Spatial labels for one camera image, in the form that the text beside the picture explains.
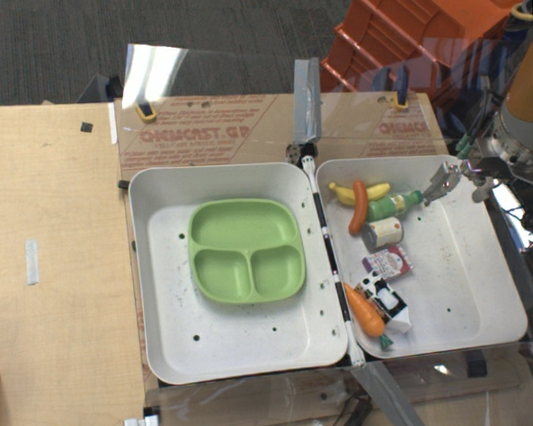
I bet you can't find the orange plastic bin stack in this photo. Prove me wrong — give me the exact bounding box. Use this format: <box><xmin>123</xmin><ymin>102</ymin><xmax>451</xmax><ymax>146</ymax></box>
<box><xmin>315</xmin><ymin>0</ymin><xmax>533</xmax><ymax>115</ymax></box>

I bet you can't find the white and orange can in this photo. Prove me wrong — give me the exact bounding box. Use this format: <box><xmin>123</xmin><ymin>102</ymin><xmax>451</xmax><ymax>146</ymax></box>
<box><xmin>360</xmin><ymin>216</ymin><xmax>406</xmax><ymax>254</ymax></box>

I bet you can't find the black and white carton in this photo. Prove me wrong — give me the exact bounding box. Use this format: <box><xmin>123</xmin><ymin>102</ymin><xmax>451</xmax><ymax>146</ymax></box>
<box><xmin>353</xmin><ymin>268</ymin><xmax>413</xmax><ymax>338</ymax></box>

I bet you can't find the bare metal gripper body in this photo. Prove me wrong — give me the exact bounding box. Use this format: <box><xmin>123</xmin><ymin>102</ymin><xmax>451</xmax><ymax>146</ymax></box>
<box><xmin>459</xmin><ymin>135</ymin><xmax>533</xmax><ymax>191</ymax></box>

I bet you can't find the pink and white carton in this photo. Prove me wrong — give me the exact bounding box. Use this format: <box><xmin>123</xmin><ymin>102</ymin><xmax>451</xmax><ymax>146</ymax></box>
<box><xmin>360</xmin><ymin>242</ymin><xmax>414</xmax><ymax>285</ymax></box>

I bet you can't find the thin black and white rod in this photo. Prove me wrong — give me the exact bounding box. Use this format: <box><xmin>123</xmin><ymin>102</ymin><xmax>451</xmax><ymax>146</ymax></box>
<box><xmin>299</xmin><ymin>153</ymin><xmax>367</xmax><ymax>370</ymax></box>

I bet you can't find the brown cardboard board red print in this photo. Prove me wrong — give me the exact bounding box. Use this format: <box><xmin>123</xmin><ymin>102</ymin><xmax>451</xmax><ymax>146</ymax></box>
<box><xmin>113</xmin><ymin>74</ymin><xmax>528</xmax><ymax>426</ymax></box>

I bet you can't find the orange sausage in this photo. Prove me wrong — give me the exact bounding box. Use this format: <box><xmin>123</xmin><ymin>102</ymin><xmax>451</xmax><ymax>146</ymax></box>
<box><xmin>345</xmin><ymin>179</ymin><xmax>371</xmax><ymax>236</ymax></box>

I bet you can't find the black block with thin wires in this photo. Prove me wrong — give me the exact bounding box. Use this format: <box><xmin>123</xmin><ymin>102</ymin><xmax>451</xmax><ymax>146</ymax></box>
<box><xmin>285</xmin><ymin>141</ymin><xmax>319</xmax><ymax>168</ymax></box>
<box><xmin>339</xmin><ymin>396</ymin><xmax>376</xmax><ymax>426</ymax></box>

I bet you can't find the white plastic tray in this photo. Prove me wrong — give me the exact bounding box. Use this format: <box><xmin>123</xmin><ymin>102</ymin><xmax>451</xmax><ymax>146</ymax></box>
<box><xmin>313</xmin><ymin>147</ymin><xmax>531</xmax><ymax>364</ymax></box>
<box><xmin>126</xmin><ymin>155</ymin><xmax>352</xmax><ymax>388</ymax></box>

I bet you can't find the green bottle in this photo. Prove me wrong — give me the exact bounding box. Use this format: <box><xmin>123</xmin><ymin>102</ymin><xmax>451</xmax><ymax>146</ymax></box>
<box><xmin>364</xmin><ymin>189</ymin><xmax>426</xmax><ymax>224</ymax></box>

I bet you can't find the green divided plate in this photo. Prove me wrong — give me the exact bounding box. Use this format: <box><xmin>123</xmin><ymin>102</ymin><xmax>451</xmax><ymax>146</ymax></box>
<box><xmin>185</xmin><ymin>194</ymin><xmax>310</xmax><ymax>308</ymax></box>

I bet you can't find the orange carrot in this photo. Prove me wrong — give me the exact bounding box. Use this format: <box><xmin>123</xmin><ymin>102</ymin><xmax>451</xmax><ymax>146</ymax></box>
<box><xmin>342</xmin><ymin>280</ymin><xmax>395</xmax><ymax>354</ymax></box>

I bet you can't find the yellow banana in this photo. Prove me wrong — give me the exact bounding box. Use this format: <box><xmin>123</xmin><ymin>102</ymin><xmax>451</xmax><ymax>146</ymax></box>
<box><xmin>328</xmin><ymin>177</ymin><xmax>393</xmax><ymax>209</ymax></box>

